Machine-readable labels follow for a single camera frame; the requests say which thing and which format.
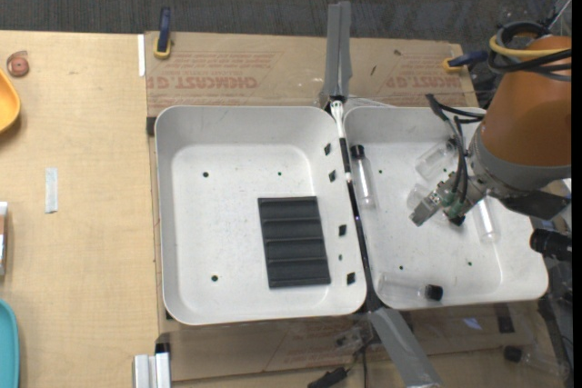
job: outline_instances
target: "brown round object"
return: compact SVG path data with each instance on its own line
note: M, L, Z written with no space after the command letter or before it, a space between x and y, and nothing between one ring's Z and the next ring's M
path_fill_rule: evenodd
M12 76L20 77L28 73L28 61L24 57L14 57L8 62L8 72Z

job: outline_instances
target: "black connector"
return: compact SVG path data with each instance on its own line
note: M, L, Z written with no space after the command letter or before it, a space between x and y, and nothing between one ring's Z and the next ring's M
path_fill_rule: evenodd
M327 388L328 386L333 386L336 383L341 382L347 377L347 372L344 367L339 367L332 372L326 372L326 374L311 382L307 388Z

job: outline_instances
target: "empty white tray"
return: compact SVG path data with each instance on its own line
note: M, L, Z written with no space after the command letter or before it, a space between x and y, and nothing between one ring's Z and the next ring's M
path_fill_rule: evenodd
M438 214L420 227L408 218L406 199L415 184L428 191L447 179L424 179L415 161L446 141L447 128L428 108L357 107L344 120L349 145L361 144L372 166L376 209L361 209L374 286L380 299L396 309L537 299L547 289L547 268L529 246L528 217L489 199L500 228L496 243L484 244L475 223L476 208L461 227L439 221ZM464 125L470 141L477 125ZM418 298L426 284L443 287L440 302Z
M366 281L330 115L315 107L170 107L157 117L156 153L164 302L177 321L340 315L362 305ZM271 289L257 199L301 196L317 197L331 284Z

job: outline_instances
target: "white tape strip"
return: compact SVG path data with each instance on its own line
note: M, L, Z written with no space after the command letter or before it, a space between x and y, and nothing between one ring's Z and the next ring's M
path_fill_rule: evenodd
M139 61L139 75L146 75L146 37L137 36L137 60Z
M45 214L58 210L58 171L54 167L45 169Z

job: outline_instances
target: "black cap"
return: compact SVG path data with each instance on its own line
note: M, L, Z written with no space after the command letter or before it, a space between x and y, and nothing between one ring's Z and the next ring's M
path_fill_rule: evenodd
M524 352L516 346L506 346L503 350L503 356L512 363L521 361Z
M425 287L425 297L431 301L440 301L443 299L443 287L437 284L427 284Z
M355 157L356 159L366 157L364 154L364 146L361 144L352 145L349 150L352 153L352 157Z

